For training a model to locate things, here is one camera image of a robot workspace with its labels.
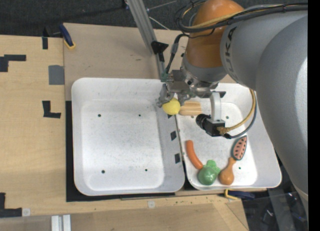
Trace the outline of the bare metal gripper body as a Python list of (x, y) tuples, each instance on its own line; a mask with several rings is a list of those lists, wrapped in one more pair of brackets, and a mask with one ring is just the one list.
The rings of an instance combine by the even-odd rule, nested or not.
[(199, 98), (209, 97), (218, 83), (218, 81), (211, 82), (198, 79), (184, 69), (172, 70), (166, 80), (169, 92)]

